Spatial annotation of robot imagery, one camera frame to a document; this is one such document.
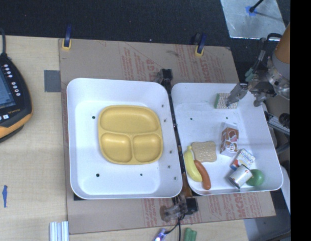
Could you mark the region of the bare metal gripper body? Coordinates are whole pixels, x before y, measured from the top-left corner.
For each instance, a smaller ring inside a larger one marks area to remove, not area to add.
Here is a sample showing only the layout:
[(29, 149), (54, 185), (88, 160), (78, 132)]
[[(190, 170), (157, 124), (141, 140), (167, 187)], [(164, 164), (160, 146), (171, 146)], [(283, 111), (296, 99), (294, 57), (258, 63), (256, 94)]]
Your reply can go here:
[(252, 70), (247, 74), (248, 89), (259, 97), (279, 95), (290, 99), (290, 82), (275, 68), (268, 70)]

